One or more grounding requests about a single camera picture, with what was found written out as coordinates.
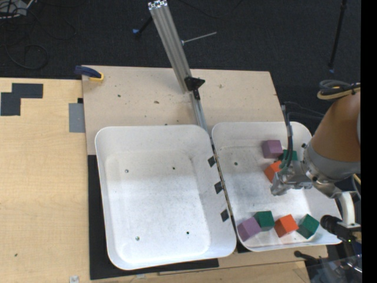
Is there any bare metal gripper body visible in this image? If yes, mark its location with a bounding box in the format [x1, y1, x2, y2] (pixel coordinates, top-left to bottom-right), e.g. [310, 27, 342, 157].
[283, 160, 344, 200]

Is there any orange cube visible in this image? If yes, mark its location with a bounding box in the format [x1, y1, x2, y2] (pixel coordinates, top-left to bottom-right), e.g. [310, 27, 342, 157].
[263, 160, 284, 184]
[273, 213, 300, 239]

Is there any white plastic tray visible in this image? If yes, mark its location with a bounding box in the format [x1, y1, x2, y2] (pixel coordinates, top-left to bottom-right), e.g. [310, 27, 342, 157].
[211, 120, 344, 253]
[94, 124, 238, 271]

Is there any green cube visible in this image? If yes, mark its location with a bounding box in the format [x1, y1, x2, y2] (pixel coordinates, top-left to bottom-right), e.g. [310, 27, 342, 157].
[295, 213, 320, 240]
[253, 210, 276, 232]
[277, 149, 299, 163]

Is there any purple cube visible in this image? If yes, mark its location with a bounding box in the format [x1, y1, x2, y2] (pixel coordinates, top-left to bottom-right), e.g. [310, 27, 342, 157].
[236, 216, 263, 243]
[261, 139, 285, 160]

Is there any pale wood board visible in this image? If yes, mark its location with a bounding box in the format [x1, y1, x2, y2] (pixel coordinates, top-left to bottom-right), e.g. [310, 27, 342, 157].
[81, 65, 330, 277]

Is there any black cylinder on white bracket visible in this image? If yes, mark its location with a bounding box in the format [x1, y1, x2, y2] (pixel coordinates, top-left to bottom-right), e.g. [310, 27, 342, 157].
[320, 191, 362, 243]

